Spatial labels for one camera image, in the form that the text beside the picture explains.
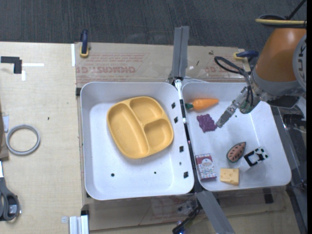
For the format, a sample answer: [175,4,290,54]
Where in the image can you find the grey tape roll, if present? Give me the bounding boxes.
[6,124,41,156]

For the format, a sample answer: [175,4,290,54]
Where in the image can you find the red carton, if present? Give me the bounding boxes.
[195,153,217,181]

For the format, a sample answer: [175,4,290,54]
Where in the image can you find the grey scissors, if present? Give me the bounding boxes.
[0,160,22,221]

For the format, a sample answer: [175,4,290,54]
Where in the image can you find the black and white cube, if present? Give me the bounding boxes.
[240,146,269,172]

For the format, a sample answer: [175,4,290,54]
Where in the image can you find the purple grapes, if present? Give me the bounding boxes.
[196,114,218,133]

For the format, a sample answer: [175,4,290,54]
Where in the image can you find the yellow cheese wedge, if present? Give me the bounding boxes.
[219,168,240,186]

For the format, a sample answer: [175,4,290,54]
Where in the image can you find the brown cardboard board red print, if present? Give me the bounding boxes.
[74,41,294,232]

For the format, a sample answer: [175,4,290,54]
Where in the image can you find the yellow divided plate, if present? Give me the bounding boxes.
[106,96,175,159]

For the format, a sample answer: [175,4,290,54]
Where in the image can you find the orange carrot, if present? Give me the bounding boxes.
[184,97,220,112]

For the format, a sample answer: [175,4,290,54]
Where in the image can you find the white plastic tray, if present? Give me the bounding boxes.
[79,81,195,201]
[181,81,293,193]

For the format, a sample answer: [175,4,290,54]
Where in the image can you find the watermelon slice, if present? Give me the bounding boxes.
[226,141,247,164]

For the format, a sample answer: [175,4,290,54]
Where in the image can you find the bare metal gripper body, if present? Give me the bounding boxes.
[231,86,261,114]

